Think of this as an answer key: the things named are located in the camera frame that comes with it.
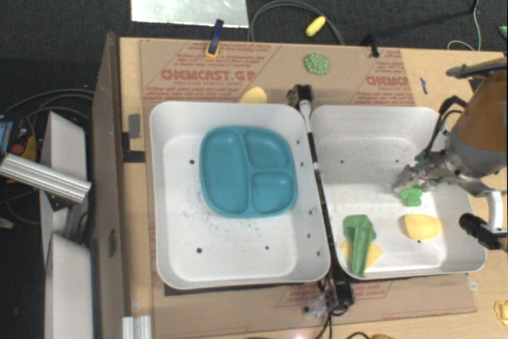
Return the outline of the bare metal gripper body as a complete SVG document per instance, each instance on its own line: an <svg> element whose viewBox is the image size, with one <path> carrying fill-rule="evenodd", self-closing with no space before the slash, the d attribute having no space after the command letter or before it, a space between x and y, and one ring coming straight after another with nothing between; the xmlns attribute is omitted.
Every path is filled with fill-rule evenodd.
<svg viewBox="0 0 508 339"><path fill-rule="evenodd" d="M471 195L483 195L483 174L467 166L454 152L421 152L415 161L418 177L436 177L437 187L455 185Z"/></svg>

